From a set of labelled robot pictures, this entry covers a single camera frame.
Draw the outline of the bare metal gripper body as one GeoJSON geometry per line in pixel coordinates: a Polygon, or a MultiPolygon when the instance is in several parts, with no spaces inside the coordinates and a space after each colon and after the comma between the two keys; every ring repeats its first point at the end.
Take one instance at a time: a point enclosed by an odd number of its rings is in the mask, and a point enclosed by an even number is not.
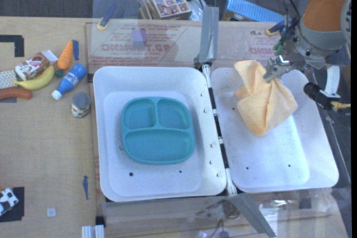
{"type": "Polygon", "coordinates": [[[282,48],[275,51],[274,55],[276,65],[290,65],[291,70],[302,70],[306,65],[321,67],[321,54],[312,48],[282,48]]]}

